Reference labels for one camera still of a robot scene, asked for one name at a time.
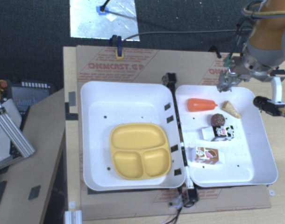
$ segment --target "cardboard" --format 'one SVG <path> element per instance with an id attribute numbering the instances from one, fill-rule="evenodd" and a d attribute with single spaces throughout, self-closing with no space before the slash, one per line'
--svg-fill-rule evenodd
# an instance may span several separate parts
<path id="1" fill-rule="evenodd" d="M 23 134 L 36 151 L 0 175 L 0 182 L 7 181 L 0 224 L 44 222 L 64 146 L 63 90 L 30 108 Z"/>
<path id="2" fill-rule="evenodd" d="M 75 138 L 79 134 L 79 157 L 71 154 L 68 168 L 79 164 L 80 174 L 77 178 L 69 175 L 71 179 L 68 187 L 68 199 L 71 204 L 69 210 L 82 210 L 83 220 L 111 219 L 122 217 L 143 217 L 152 215 L 175 214 L 175 208 L 169 208 L 169 203 L 179 196 L 177 189 L 165 190 L 138 190 L 119 192 L 95 192 L 85 185 L 82 175 L 82 127 L 80 110 L 80 89 L 88 81 L 116 81 L 136 83 L 161 83 L 161 77 L 167 72 L 176 72 L 178 82 L 182 84 L 216 85 L 222 66 L 222 58 L 218 59 L 215 53 L 148 50 L 124 48 L 124 59 L 115 59 L 115 48 L 78 46 L 64 49 L 65 97 L 69 102 L 70 93 L 76 95 L 78 107 L 78 121 L 67 121 L 68 127 L 76 126 L 78 131 L 67 132 L 68 137 Z M 77 144 L 73 141 L 67 143 L 67 150 L 76 150 Z M 221 210 L 261 209 L 271 207 L 266 186 L 244 186 L 233 188 L 202 189 L 199 191 L 200 200 L 192 207 L 184 209 L 183 213 L 211 212 Z"/>

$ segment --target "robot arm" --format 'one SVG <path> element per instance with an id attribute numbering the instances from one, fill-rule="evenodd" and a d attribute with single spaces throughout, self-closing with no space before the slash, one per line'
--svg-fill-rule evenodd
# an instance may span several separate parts
<path id="1" fill-rule="evenodd" d="M 259 11 L 251 11 L 252 6 L 260 5 Z M 273 116 L 285 116 L 285 104 L 281 102 L 281 81 L 285 71 L 278 66 L 285 61 L 285 0 L 263 0 L 250 3 L 242 9 L 249 20 L 255 19 L 252 31 L 243 46 L 241 57 L 225 59 L 228 67 L 221 72 L 217 89 L 229 91 L 241 81 L 252 77 L 262 82 L 271 82 L 273 97 L 256 97 L 254 105 Z"/>

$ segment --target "blue tape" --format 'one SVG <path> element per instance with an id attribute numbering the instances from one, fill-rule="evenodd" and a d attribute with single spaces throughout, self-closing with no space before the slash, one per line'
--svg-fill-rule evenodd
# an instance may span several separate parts
<path id="1" fill-rule="evenodd" d="M 104 16 L 104 15 L 108 14 L 108 12 L 109 12 L 108 7 L 105 7 L 104 12 L 100 11 L 100 8 L 101 8 L 101 6 L 96 7 L 96 11 L 99 15 Z"/>

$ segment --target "blue clamp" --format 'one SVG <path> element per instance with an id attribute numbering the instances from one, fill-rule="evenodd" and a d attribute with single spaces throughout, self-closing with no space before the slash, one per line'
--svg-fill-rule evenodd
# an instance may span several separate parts
<path id="1" fill-rule="evenodd" d="M 109 40 L 109 45 L 112 47 L 117 47 L 117 50 L 115 51 L 115 55 L 117 59 L 123 59 L 124 53 L 122 49 L 122 37 L 113 35 L 112 38 Z"/>
<path id="2" fill-rule="evenodd" d="M 105 7 L 104 12 L 102 12 L 100 8 L 101 8 L 101 6 L 96 7 L 96 11 L 99 15 L 104 16 L 104 15 L 108 14 L 108 12 L 109 12 L 108 7 Z"/>

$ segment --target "metal sheet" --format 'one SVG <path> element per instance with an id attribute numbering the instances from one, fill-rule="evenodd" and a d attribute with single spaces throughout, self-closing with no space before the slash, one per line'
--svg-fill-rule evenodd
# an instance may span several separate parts
<path id="1" fill-rule="evenodd" d="M 109 39 L 120 35 L 122 39 L 138 33 L 134 0 L 110 0 L 106 10 L 97 7 L 106 0 L 70 0 L 71 37 Z"/>

